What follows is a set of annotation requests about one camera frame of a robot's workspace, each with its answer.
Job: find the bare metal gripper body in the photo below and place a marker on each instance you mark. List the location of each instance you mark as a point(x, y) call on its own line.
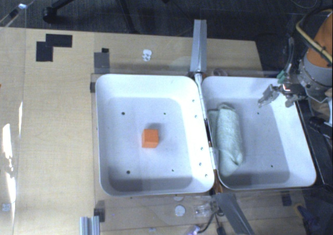
point(313, 93)

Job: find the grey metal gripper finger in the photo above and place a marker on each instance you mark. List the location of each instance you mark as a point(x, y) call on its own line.
point(291, 102)
point(268, 95)

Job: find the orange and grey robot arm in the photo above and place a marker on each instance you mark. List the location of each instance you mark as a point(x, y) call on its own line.
point(325, 33)

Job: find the white plastic tray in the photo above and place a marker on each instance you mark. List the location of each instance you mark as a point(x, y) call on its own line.
point(153, 135)
point(262, 148)

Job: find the pale green rolled cloth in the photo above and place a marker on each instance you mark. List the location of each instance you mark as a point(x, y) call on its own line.
point(229, 137)

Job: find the orange cube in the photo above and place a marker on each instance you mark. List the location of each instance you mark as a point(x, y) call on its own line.
point(150, 139)

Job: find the pale wood board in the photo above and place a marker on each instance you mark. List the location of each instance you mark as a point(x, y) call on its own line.
point(145, 210)

